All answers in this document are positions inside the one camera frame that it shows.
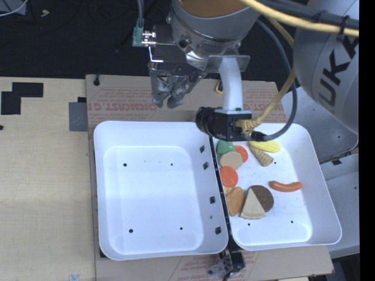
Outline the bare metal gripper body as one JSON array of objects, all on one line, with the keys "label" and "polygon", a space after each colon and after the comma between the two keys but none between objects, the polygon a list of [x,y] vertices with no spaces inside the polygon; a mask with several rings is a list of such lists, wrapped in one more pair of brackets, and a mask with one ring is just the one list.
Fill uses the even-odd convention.
[{"label": "bare metal gripper body", "polygon": [[149,69],[158,77],[186,76],[198,82],[219,73],[223,59],[235,59],[243,72],[238,42],[216,39],[181,25],[155,25],[147,36],[151,50]]}]

